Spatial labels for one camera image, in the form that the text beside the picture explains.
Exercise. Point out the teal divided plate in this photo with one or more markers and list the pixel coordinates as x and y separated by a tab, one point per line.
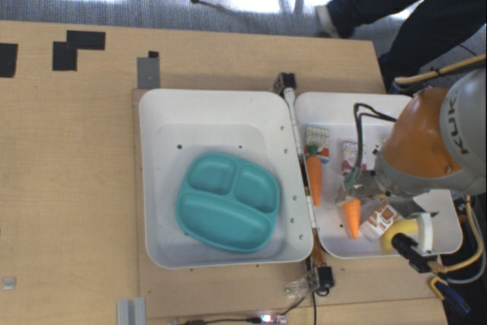
224	205

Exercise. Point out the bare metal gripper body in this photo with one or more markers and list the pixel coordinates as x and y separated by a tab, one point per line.
370	184

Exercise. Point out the red and white carton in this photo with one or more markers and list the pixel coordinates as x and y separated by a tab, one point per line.
349	158

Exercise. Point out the yellow banana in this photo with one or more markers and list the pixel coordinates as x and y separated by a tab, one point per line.
403	227

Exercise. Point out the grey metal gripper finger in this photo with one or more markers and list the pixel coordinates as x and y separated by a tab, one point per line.
371	204
341	198

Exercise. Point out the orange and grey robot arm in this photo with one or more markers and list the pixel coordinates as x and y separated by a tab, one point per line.
418	141

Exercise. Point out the white and brown carton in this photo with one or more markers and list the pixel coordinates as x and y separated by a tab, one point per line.
376	222

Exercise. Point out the black cylinder on white bracket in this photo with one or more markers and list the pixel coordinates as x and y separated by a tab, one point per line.
412	247

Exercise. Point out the white plastic tray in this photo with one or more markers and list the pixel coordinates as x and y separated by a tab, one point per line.
213	114
331	106

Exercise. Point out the short orange carrot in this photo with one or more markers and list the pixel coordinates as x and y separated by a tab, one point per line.
353	218

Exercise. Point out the colourful printed carton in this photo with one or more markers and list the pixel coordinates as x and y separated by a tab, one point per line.
317	135

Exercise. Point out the thin black and white rod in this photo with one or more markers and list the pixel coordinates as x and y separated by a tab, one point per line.
293	118

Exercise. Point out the long orange carrot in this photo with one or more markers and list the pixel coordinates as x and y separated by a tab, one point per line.
314	179

